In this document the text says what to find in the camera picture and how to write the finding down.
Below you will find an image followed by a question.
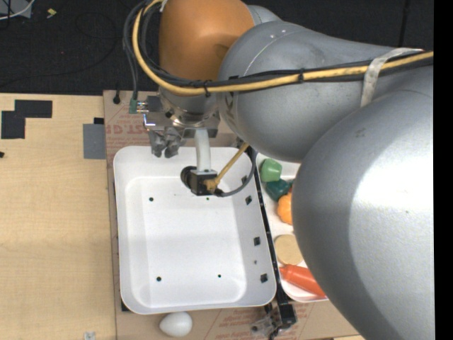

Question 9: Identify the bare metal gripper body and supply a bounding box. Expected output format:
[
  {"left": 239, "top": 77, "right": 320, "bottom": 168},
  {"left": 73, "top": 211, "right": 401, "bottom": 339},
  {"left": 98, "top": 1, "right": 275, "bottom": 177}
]
[{"left": 142, "top": 96, "right": 219, "bottom": 139}]

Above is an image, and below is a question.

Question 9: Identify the light green cup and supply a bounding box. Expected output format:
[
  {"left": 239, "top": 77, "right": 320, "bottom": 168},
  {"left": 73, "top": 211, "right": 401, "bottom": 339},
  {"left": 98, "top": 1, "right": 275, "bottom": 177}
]
[{"left": 259, "top": 158, "right": 283, "bottom": 183}]

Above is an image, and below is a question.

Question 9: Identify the white plastic tray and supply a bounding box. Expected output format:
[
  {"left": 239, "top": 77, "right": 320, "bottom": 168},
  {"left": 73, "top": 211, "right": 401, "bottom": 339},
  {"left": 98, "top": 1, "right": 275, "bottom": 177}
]
[
  {"left": 254, "top": 152, "right": 330, "bottom": 303},
  {"left": 113, "top": 145, "right": 278, "bottom": 316}
]

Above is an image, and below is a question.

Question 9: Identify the dark green toy pepper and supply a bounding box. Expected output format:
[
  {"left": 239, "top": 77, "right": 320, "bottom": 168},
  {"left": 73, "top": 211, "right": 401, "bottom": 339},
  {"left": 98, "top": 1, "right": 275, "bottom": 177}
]
[{"left": 265, "top": 178, "right": 294, "bottom": 202}]

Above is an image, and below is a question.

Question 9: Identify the orange toy pumpkin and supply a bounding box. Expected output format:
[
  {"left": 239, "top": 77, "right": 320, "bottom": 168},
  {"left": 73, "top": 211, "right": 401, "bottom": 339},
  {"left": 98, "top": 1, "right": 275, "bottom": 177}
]
[{"left": 276, "top": 191, "right": 294, "bottom": 225}]

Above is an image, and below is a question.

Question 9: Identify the tan round biscuit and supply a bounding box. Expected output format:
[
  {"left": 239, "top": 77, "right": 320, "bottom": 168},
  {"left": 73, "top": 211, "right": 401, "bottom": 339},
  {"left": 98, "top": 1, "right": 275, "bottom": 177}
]
[{"left": 273, "top": 234, "right": 305, "bottom": 266}]

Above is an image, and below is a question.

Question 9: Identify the white egg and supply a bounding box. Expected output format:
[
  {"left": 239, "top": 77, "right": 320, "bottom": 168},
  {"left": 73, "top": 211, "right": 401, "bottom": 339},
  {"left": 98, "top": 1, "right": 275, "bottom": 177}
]
[{"left": 159, "top": 310, "right": 194, "bottom": 339}]

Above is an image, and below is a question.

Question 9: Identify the orange carrot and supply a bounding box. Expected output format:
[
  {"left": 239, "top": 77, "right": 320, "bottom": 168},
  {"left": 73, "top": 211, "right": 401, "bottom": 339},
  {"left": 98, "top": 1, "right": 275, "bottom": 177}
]
[{"left": 279, "top": 263, "right": 327, "bottom": 298}]

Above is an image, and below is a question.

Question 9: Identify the black cylinder on white bracket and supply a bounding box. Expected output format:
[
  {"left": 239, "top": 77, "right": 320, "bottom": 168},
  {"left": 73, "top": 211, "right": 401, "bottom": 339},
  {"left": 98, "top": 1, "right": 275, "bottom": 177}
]
[{"left": 180, "top": 128, "right": 219, "bottom": 197}]

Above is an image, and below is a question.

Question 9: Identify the black block with wires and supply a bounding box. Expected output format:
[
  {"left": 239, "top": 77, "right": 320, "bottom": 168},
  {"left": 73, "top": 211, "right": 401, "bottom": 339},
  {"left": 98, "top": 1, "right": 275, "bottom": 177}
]
[{"left": 278, "top": 302, "right": 299, "bottom": 328}]

